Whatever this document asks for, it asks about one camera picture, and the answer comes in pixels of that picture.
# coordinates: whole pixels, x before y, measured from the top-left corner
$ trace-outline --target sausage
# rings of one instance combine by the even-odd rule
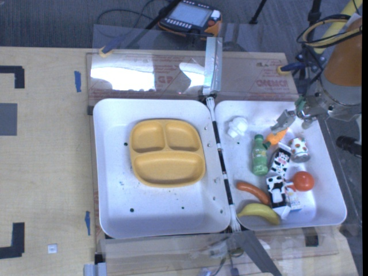
[[[269,205],[271,203],[270,197],[263,190],[250,183],[238,182],[236,184],[236,188],[241,191],[246,191],[253,194],[256,198],[260,200],[261,203],[265,205]]]

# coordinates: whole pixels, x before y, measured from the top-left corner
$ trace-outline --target white tray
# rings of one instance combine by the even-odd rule
[[[238,180],[266,190],[265,178],[251,170],[254,135],[265,136],[277,117],[293,110],[292,102],[223,101],[215,108],[221,146],[232,198],[239,212],[256,198],[235,188]],[[230,211],[209,110],[198,101],[155,99],[105,99],[96,104],[94,132],[97,155],[99,219],[103,231],[114,238],[215,233],[230,223]],[[232,139],[228,122],[236,116],[248,120],[246,135]],[[157,188],[139,182],[132,171],[129,134],[140,121],[174,118],[189,122],[198,131],[206,160],[206,173],[197,183],[184,187]],[[303,209],[289,214],[280,225],[262,218],[241,217],[251,230],[275,230],[337,225],[346,218],[346,206],[318,122],[303,130],[296,119],[283,141],[305,137],[311,159],[290,163],[286,177],[309,171],[315,178],[313,190],[298,193]]]
[[[129,135],[140,121],[174,118],[198,131],[206,173],[197,183],[158,188],[139,182],[129,156]],[[198,101],[104,99],[93,110],[99,219],[114,238],[223,231],[228,201],[210,113]]]
[[[218,132],[223,149],[224,161],[230,181],[233,202],[237,212],[252,202],[259,202],[252,194],[235,188],[237,181],[246,181],[267,191],[264,177],[251,172],[251,150],[254,136],[262,134],[265,138],[271,132],[270,127],[285,110],[294,110],[293,102],[268,101],[223,101],[215,109]],[[244,137],[233,139],[227,135],[228,123],[236,116],[248,120],[248,129]],[[329,153],[317,121],[304,130],[302,121],[297,118],[281,142],[287,144],[294,137],[305,137],[310,160],[305,163],[290,162],[286,171],[286,180],[298,171],[307,171],[315,178],[315,186],[306,192],[297,192],[302,209],[290,212],[280,225],[271,225],[255,216],[239,218],[241,224],[251,230],[272,230],[282,228],[338,225],[347,215],[345,202],[331,163]]]

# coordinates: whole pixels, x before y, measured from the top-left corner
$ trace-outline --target wooden table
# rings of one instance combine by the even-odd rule
[[[0,247],[11,246],[13,223],[25,223],[25,251],[21,257],[0,259],[1,275],[83,275],[83,265],[94,262],[89,52],[0,47],[0,66],[25,69],[24,89],[14,88],[14,74],[0,74],[0,103],[17,104],[17,135],[0,136]],[[81,75],[80,92],[75,72]],[[346,239],[338,227],[331,230],[336,253],[275,259],[279,270],[285,275],[356,275]],[[57,252],[49,253],[50,244],[57,244]],[[239,269],[242,275],[259,272],[252,263]],[[220,272],[226,275],[225,269]],[[157,275],[196,273],[198,269]]]

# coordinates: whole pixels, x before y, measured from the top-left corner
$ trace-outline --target yellow plate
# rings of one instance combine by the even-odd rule
[[[188,122],[142,121],[131,131],[129,149],[135,176],[149,186],[186,186],[205,174],[202,142]]]

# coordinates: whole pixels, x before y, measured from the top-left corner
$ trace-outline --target red ball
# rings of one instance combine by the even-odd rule
[[[293,183],[296,190],[308,191],[315,185],[315,179],[306,171],[299,171],[293,177]]]

